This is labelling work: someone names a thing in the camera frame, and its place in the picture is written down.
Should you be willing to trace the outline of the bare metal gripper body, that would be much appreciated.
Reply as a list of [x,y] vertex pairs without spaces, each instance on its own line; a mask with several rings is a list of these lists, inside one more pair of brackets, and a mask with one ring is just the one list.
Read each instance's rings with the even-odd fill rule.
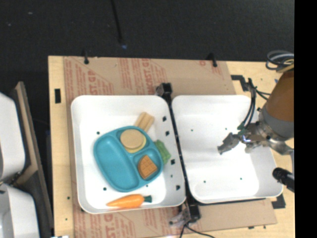
[[294,149],[286,144],[286,141],[294,137],[294,124],[287,121],[257,121],[238,126],[238,136],[253,149],[258,146],[265,146],[273,149],[281,155],[290,155]]

